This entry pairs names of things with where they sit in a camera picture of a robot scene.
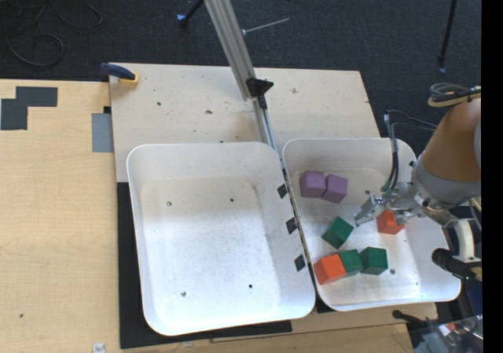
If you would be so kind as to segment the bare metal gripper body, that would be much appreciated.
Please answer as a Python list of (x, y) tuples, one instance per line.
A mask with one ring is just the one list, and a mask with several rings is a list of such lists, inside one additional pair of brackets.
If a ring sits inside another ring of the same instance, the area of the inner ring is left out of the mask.
[(440, 226), (448, 225), (448, 205), (415, 182), (398, 182), (394, 188), (383, 191), (380, 199), (392, 214), (397, 210), (411, 211), (412, 219), (426, 218)]

